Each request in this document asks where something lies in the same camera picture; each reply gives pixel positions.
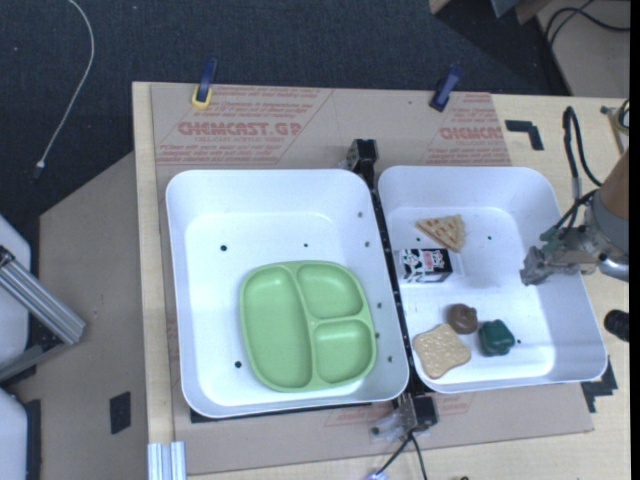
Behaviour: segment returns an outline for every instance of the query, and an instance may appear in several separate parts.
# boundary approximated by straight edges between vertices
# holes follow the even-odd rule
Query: black fabric
[[[208,56],[225,84],[431,90],[458,63],[456,90],[563,92],[535,20],[497,19],[489,0],[435,16],[427,0],[75,1],[95,60],[34,184],[89,37],[65,0],[0,0],[0,214],[18,231],[132,150],[133,81],[197,83]]]

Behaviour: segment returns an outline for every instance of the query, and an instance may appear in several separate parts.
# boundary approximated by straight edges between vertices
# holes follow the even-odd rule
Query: wooden table
[[[175,429],[158,225],[151,86],[144,82],[133,84],[147,423],[149,442],[169,443],[175,439]],[[532,150],[526,134],[522,133],[505,131],[505,142],[513,165],[534,168],[549,179],[561,209],[569,208],[572,199],[561,127],[562,112],[568,105],[573,106],[579,116],[588,162],[596,176],[604,179],[620,155],[611,125],[600,109],[603,105],[619,106],[621,100],[494,95],[493,103],[501,122],[525,120],[538,127],[544,151]],[[584,191],[588,190],[589,182],[585,178]],[[585,284],[600,322],[610,309],[629,310],[628,284],[600,273],[585,277]],[[429,478],[453,479],[464,475],[471,480],[630,478],[629,345],[606,331],[603,331],[603,337],[618,390],[614,396],[598,398],[597,412],[593,414],[594,432],[430,450],[424,454]],[[362,457],[192,478],[358,479],[371,473],[386,458]],[[402,454],[388,473],[391,478],[420,478],[417,458],[413,453]]]

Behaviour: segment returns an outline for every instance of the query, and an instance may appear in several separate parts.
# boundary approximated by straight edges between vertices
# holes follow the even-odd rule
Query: bread slice
[[[451,249],[453,252],[460,252],[464,245],[465,229],[460,215],[421,219],[416,222],[416,226],[442,247]]]
[[[471,350],[449,324],[440,324],[418,334],[413,339],[413,348],[420,358],[422,369],[432,379],[442,377],[451,368],[471,359]]]

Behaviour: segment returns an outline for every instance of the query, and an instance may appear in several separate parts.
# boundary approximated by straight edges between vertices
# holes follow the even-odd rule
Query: brown round object
[[[478,314],[466,304],[454,304],[449,308],[447,322],[458,334],[471,334],[478,329]]]

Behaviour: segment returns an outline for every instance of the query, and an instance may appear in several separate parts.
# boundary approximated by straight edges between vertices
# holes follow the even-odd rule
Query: cardboard sheet
[[[391,165],[510,165],[488,94],[454,93],[443,113],[432,93],[217,86],[211,106],[191,106],[194,86],[151,89],[160,200],[175,438],[189,474],[388,453],[372,439],[390,402],[339,409],[195,422],[181,391],[179,344],[164,192],[191,168],[341,167],[353,139],[376,139],[376,171]],[[549,436],[593,429],[579,384],[434,395],[440,422],[424,448]]]

